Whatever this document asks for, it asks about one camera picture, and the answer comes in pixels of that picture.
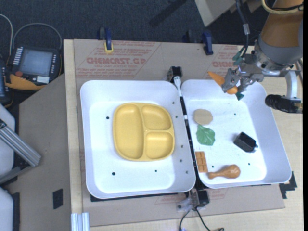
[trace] green leaf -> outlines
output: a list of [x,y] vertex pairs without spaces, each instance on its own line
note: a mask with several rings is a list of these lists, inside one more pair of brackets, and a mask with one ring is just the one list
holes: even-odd
[[196,132],[197,140],[203,145],[213,145],[215,141],[215,132],[209,128],[198,125]]

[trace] yellow divided plate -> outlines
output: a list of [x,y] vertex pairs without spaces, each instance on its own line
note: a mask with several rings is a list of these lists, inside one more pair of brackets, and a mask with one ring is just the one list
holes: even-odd
[[171,116],[164,107],[156,104],[118,106],[113,119],[113,137],[116,151],[128,160],[160,160],[174,150]]

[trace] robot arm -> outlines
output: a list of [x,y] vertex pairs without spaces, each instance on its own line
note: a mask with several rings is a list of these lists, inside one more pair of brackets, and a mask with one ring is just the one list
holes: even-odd
[[233,58],[237,68],[228,69],[222,90],[226,92],[240,82],[238,92],[243,92],[264,77],[284,77],[287,95],[269,95],[265,102],[284,112],[302,113],[301,100],[296,98],[296,77],[300,71],[291,68],[303,57],[303,0],[276,0],[273,8],[262,0],[262,5],[270,14],[255,41],[254,50],[247,54],[246,45]]

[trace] tan disc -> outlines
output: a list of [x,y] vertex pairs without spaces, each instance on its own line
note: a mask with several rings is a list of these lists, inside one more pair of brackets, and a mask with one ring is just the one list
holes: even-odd
[[208,125],[213,120],[212,113],[205,109],[197,109],[193,114],[196,123],[200,125]]

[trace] white container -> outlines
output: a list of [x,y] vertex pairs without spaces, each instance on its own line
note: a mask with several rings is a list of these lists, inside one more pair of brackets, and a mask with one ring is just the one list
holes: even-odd
[[[187,80],[181,87],[185,101],[192,143],[195,151],[204,151],[208,171],[215,172],[236,164],[241,173],[235,179],[199,173],[209,188],[261,185],[287,182],[291,177],[290,164],[277,129],[271,108],[265,105],[266,92],[261,84],[249,86],[249,93],[240,101],[224,93],[213,80]],[[204,127],[215,132],[212,146],[201,145],[196,136],[196,109],[206,109],[213,121]],[[247,153],[233,142],[238,134],[246,133],[258,147]]]
[[[101,199],[189,191],[195,171],[176,87],[166,81],[91,80],[80,90],[86,183]],[[122,158],[113,141],[113,115],[124,103],[157,104],[169,112],[175,134],[173,153],[163,160]]]
[[[15,119],[2,104],[0,104],[0,119],[2,119],[10,129],[15,131]],[[13,167],[13,163],[13,149],[0,139],[0,176],[10,171]]]
[[0,230],[12,231],[13,229],[13,199],[0,187]]

